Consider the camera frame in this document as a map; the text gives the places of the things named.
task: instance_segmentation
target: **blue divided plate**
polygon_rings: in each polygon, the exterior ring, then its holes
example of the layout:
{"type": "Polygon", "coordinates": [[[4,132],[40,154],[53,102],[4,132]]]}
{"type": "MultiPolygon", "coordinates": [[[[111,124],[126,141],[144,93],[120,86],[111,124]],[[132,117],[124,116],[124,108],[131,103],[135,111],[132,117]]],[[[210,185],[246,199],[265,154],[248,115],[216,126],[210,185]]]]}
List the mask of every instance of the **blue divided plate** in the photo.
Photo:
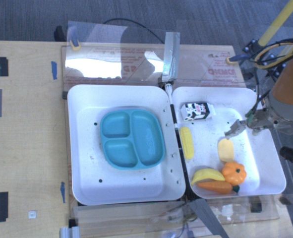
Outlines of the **blue divided plate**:
{"type": "Polygon", "coordinates": [[[106,160],[118,169],[151,168],[165,155],[161,126],[147,110],[107,113],[100,123],[100,136],[106,160]]]}

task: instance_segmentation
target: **yellow corn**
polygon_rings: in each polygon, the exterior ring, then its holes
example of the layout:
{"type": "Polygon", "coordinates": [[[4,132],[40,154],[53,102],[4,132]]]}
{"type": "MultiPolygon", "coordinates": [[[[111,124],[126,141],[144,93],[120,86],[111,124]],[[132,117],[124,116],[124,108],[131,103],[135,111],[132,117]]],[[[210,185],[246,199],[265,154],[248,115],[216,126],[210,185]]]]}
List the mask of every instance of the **yellow corn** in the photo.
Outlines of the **yellow corn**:
{"type": "Polygon", "coordinates": [[[194,145],[192,142],[190,129],[186,126],[183,126],[179,130],[182,150],[186,159],[191,159],[194,157],[194,145]]]}

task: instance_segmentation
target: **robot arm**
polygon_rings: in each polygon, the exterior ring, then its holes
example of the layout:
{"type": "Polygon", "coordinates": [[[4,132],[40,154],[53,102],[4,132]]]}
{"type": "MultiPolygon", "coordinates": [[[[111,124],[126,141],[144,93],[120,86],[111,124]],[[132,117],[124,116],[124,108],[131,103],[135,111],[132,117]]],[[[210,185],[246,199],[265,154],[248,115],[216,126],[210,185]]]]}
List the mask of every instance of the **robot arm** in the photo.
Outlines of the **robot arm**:
{"type": "Polygon", "coordinates": [[[246,127],[258,133],[264,129],[276,129],[293,134],[293,59],[291,59],[275,83],[273,89],[260,97],[262,109],[252,110],[246,120],[236,120],[225,132],[226,138],[240,134],[246,127]]]}

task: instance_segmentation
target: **toy carrot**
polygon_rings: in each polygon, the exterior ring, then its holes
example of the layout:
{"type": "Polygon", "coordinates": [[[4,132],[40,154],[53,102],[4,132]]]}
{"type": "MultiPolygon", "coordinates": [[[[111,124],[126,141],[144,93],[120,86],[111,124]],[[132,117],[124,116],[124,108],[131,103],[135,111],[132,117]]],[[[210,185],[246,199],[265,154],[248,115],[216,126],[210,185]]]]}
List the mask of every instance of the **toy carrot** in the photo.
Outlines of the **toy carrot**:
{"type": "Polygon", "coordinates": [[[198,182],[197,186],[207,190],[218,192],[220,194],[228,194],[232,190],[238,193],[240,189],[238,185],[232,186],[227,181],[219,181],[219,180],[198,182]]]}

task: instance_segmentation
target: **banana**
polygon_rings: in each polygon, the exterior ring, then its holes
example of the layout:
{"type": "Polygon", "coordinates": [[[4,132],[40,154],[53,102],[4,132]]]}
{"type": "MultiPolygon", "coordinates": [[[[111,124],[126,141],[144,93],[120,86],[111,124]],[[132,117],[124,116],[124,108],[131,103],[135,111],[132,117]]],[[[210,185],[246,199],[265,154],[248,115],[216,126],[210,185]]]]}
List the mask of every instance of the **banana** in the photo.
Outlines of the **banana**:
{"type": "Polygon", "coordinates": [[[199,169],[195,172],[190,184],[194,185],[195,183],[204,179],[225,180],[225,177],[220,171],[216,169],[211,169],[211,168],[199,169]]]}

